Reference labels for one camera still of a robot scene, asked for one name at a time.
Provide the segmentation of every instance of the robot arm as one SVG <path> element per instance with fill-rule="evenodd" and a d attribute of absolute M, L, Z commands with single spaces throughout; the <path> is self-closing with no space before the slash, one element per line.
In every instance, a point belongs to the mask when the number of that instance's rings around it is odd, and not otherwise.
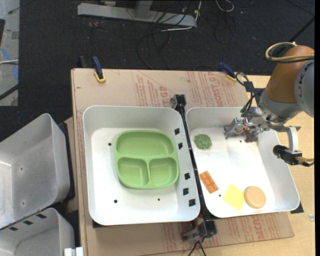
<path fill-rule="evenodd" d="M 282 46 L 291 48 L 282 57 L 272 53 Z M 314 117 L 315 51 L 291 42 L 277 43 L 265 53 L 266 58 L 277 62 L 265 89 L 254 94 L 241 110 L 243 119 L 235 118 L 224 128 L 224 136 L 246 134 L 246 142 L 256 142 L 258 135 L 269 129 L 286 132 L 289 148 L 277 145 L 273 153 L 290 165 L 310 166 L 298 149 L 300 127 L 286 127 L 285 123 L 304 111 Z M 251 107 L 256 99 L 257 107 Z"/>

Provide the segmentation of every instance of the yellow square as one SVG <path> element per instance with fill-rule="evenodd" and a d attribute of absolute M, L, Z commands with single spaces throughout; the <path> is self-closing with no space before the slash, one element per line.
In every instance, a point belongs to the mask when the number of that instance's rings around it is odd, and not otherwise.
<path fill-rule="evenodd" d="M 232 184 L 228 187 L 222 199 L 238 211 L 245 203 L 244 192 Z"/>

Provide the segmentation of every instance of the black carpet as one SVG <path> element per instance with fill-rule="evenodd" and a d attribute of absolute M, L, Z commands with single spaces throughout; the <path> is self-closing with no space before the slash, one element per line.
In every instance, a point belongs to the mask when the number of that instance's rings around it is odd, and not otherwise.
<path fill-rule="evenodd" d="M 223 12 L 216 1 L 202 1 L 197 28 L 77 15 L 80 0 L 21 0 L 18 107 L 0 107 L 0 141 L 39 115 L 59 124 L 72 116 L 70 72 L 84 56 L 97 56 L 106 69 L 218 70 L 223 61 L 247 75 L 271 75 L 275 63 L 265 51 L 294 39 L 315 48 L 315 0 L 231 0 Z M 134 1 L 119 1 L 130 8 Z M 199 1 L 154 1 L 153 11 L 169 6 L 193 14 Z M 231 5 L 219 1 L 220 6 Z"/>

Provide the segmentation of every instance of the cardboard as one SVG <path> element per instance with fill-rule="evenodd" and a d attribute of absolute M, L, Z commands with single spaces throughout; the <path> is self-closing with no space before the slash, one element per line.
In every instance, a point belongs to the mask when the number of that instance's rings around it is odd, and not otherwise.
<path fill-rule="evenodd" d="M 99 83 L 93 69 L 71 71 L 81 246 L 86 256 L 182 255 L 179 251 L 193 246 L 182 240 L 182 234 L 192 230 L 189 222 L 93 227 L 88 210 L 83 112 L 93 105 L 167 107 L 175 94 L 186 96 L 186 109 L 241 107 L 248 101 L 247 93 L 221 72 L 104 69 L 103 73 L 106 81 Z M 294 236 L 286 212 L 217 219 L 215 224 L 218 233 L 204 240 L 204 248 Z"/>

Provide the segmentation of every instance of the green plate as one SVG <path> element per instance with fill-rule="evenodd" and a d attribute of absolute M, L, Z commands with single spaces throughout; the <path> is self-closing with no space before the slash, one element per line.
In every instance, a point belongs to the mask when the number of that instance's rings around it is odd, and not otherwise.
<path fill-rule="evenodd" d="M 119 179 L 129 188 L 165 188 L 179 177 L 175 144 L 161 131 L 120 133 L 115 140 L 114 157 Z"/>

